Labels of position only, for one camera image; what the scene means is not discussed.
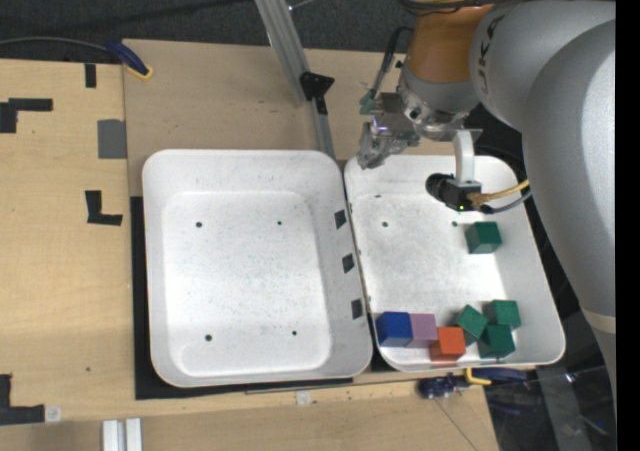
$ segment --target purple cube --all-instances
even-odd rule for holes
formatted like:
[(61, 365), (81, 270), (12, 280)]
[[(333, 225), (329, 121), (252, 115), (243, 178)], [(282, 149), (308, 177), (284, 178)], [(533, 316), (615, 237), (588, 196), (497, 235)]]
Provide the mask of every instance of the purple cube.
[(438, 340), (438, 327), (434, 314), (409, 314), (413, 339), (405, 348), (428, 348)]

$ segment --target red block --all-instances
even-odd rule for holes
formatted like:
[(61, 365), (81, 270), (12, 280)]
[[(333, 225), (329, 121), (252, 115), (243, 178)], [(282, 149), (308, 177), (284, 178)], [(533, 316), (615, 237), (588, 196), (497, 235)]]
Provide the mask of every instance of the red block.
[(462, 328), (438, 327), (438, 340), (429, 346), (432, 362), (456, 362), (466, 352)]

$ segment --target colored block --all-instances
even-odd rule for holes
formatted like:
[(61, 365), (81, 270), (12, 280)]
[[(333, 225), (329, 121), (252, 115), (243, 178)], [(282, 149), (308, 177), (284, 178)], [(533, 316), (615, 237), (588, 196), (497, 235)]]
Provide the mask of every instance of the colored block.
[(470, 254), (491, 254), (502, 244), (496, 222), (475, 222), (464, 232)]
[(413, 339), (407, 343), (407, 348), (428, 348), (438, 340), (438, 326), (434, 314), (410, 313), (409, 320)]
[(383, 312), (376, 319), (380, 346), (403, 348), (411, 339), (411, 319), (408, 312)]
[(500, 359), (516, 351), (511, 328), (507, 325), (487, 325), (478, 341), (480, 357)]
[(429, 346), (432, 362), (456, 362), (467, 352), (460, 327), (438, 327), (438, 340)]
[(480, 339), (482, 332), (489, 324), (489, 318), (471, 307), (471, 305), (465, 305), (464, 309), (458, 314), (455, 324), (464, 330), (464, 340), (469, 346)]
[(514, 300), (493, 300), (483, 307), (482, 312), (494, 325), (508, 325), (515, 330), (521, 324), (518, 302)]

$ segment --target white tray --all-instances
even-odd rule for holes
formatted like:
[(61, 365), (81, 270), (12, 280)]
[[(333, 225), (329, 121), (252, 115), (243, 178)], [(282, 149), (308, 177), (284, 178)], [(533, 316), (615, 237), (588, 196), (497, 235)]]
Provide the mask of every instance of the white tray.
[(367, 367), (371, 335), (331, 158), (165, 150), (142, 177), (151, 358), (166, 382), (343, 378)]
[[(518, 184), (504, 162), (487, 156), (475, 160), (483, 192)], [(466, 304), (481, 310), (493, 299), (516, 300), (522, 326), (513, 333), (516, 351), (501, 363), (557, 361), (564, 353), (564, 331), (524, 205), (494, 215), (457, 213), (427, 194), (425, 181), (433, 173), (455, 173), (455, 158), (398, 155), (375, 169), (362, 170), (355, 158), (346, 165), (347, 199), (372, 316), (430, 312), (437, 325), (445, 326)], [(518, 196), (490, 204), (498, 207)], [(503, 243), (494, 253), (469, 254), (464, 230), (476, 221), (497, 222)], [(443, 369), (426, 349), (378, 348), (400, 371)], [(495, 359), (481, 359), (474, 343), (457, 367), (495, 364)]]

